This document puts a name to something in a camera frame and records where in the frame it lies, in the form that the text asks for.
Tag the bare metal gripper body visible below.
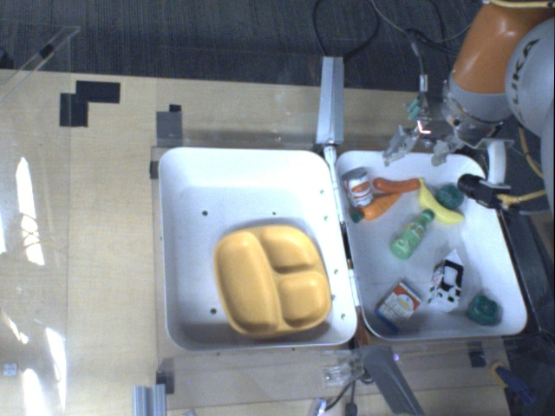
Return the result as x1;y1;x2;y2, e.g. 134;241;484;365
415;101;505;149

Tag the orange sausage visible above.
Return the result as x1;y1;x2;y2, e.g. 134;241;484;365
372;177;422;195

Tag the green broccoli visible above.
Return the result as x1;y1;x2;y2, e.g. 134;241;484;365
434;184;466;211
466;293;504;327

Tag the yellow banana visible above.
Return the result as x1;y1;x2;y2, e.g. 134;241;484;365
417;177;466;226

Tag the red and white can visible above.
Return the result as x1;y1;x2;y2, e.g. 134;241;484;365
341;166;375;209

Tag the orange carrot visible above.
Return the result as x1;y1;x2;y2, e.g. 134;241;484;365
349;192;402;224

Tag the green bottle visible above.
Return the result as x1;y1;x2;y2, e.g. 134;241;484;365
389;208;436;261

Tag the white plastic tray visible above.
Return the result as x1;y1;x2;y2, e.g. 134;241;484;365
336;150;529;342
157;146;359;353

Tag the black and white milk carton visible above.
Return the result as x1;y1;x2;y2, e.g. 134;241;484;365
426;249;466;314

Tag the orange and white carton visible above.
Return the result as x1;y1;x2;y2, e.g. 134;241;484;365
375;280;423;335

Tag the yellow divided plate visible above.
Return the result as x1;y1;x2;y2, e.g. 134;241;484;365
212;224;334;338

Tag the black cylinder on white bracket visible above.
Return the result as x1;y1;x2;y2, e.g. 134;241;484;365
456;139;513;210

